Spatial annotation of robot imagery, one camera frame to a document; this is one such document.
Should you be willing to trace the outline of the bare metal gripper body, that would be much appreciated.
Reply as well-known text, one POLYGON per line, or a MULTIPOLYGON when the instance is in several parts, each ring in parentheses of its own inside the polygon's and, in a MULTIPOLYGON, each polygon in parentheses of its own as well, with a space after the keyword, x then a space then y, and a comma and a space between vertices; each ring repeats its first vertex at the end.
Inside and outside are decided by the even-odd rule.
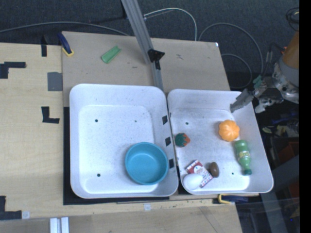
POLYGON ((287 100, 299 103, 299 70, 286 64, 274 64, 271 76, 254 79, 254 96, 259 105, 273 105, 287 100))

